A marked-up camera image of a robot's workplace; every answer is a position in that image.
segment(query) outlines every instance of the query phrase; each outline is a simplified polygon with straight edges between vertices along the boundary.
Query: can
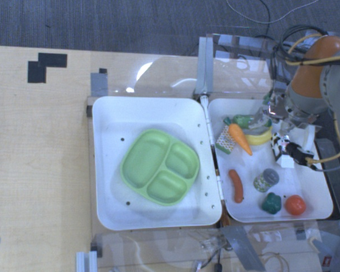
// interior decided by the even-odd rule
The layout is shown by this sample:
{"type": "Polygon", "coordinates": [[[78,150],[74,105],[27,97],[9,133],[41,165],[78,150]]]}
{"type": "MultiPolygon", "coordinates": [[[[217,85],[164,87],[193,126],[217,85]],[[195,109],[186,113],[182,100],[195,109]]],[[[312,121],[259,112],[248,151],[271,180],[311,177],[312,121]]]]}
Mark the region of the can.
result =
{"type": "Polygon", "coordinates": [[[278,181],[278,173],[271,168],[267,168],[254,179],[253,185],[259,192],[265,193],[272,186],[277,184],[278,181]]]}

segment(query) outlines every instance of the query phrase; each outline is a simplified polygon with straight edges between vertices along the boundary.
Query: tomato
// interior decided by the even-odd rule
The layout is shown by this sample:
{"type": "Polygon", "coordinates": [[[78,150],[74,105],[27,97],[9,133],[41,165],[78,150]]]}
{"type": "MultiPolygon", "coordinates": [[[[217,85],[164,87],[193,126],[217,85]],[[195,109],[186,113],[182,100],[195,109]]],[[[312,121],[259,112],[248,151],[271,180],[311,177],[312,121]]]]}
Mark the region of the tomato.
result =
{"type": "Polygon", "coordinates": [[[299,195],[292,195],[284,204],[284,207],[291,215],[300,215],[306,210],[306,203],[299,195]]]}

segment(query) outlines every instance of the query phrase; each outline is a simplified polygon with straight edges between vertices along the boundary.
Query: white tray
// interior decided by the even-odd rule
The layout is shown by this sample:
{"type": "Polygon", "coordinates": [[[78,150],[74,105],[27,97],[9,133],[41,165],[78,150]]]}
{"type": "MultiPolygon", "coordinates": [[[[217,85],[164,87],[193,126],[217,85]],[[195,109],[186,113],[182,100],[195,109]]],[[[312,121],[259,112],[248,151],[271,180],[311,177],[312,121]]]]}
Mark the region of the white tray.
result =
{"type": "Polygon", "coordinates": [[[190,99],[102,97],[93,105],[97,215],[111,230],[208,226],[222,213],[209,136],[200,104],[190,99]],[[184,199],[161,206],[131,190],[120,163],[141,132],[156,128],[189,145],[200,170],[184,199]]]}
{"type": "MultiPolygon", "coordinates": [[[[212,129],[215,140],[221,133],[225,117],[232,118],[236,114],[254,114],[261,106],[261,100],[215,99],[209,105],[212,129]]],[[[290,140],[302,145],[304,130],[294,129],[290,133],[290,140]]],[[[295,168],[281,168],[274,161],[270,143],[251,146],[253,155],[249,156],[239,146],[230,155],[216,149],[224,199],[229,214],[244,223],[272,222],[287,220],[325,219],[333,211],[333,201],[325,180],[324,173],[316,172],[308,167],[295,164],[295,168]],[[280,175],[280,181],[268,192],[274,192],[282,198],[282,209],[275,215],[268,214],[261,209],[266,194],[258,192],[253,186],[254,178],[265,168],[273,168],[280,175]],[[233,185],[228,177],[229,169],[237,170],[244,188],[244,200],[236,203],[233,200],[233,185]],[[307,204],[306,211],[300,216],[290,215],[284,208],[287,197],[298,194],[307,204]]]]}

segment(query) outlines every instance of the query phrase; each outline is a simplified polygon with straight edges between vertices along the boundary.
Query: green plate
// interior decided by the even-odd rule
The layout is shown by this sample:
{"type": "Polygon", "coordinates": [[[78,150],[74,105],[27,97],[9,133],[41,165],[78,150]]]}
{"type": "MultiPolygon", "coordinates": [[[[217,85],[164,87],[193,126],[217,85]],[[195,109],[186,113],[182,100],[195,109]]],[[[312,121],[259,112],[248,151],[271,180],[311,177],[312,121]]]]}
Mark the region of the green plate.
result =
{"type": "Polygon", "coordinates": [[[134,191],[150,201],[170,206],[180,202],[199,172],[193,149],[157,130],[144,131],[121,162],[121,177],[134,191]]]}

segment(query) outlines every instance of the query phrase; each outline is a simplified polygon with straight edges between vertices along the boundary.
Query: sausage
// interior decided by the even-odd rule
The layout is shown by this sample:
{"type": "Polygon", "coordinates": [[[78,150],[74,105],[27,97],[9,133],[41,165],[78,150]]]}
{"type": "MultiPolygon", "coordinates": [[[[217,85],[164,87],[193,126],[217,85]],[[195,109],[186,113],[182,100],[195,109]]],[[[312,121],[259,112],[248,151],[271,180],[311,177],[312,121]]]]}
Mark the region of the sausage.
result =
{"type": "Polygon", "coordinates": [[[243,201],[242,181],[240,180],[238,173],[234,169],[229,170],[228,175],[233,181],[233,185],[234,185],[234,201],[236,203],[241,203],[243,201]]]}

